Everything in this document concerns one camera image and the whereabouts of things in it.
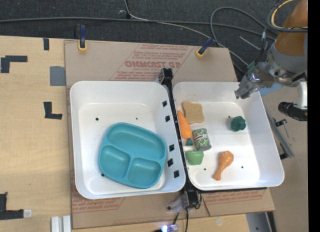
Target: soda can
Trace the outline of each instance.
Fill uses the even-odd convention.
[[[193,131],[193,140],[196,150],[206,151],[211,148],[207,129],[201,128]]]

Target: blue plate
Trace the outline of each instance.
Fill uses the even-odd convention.
[[[147,189],[160,179],[166,159],[166,143],[158,134],[120,122],[107,130],[99,150],[98,164],[107,178]]]

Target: toy carrot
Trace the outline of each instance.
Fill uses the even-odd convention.
[[[191,127],[187,121],[187,119],[185,118],[184,114],[182,114],[182,112],[180,110],[178,110],[178,120],[179,120],[179,125],[180,125],[180,132],[181,132],[181,136],[186,140],[186,145],[187,146],[192,146],[193,142],[191,140],[191,137],[193,135]]]

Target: toy chicken drumstick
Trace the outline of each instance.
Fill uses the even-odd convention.
[[[230,151],[224,151],[219,156],[219,166],[216,173],[213,175],[213,178],[216,181],[219,181],[221,179],[221,173],[222,171],[228,167],[234,160],[234,155]]]

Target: bread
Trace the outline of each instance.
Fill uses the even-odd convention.
[[[189,125],[195,123],[202,123],[205,118],[202,112],[202,106],[196,102],[185,101],[182,103],[184,116]]]

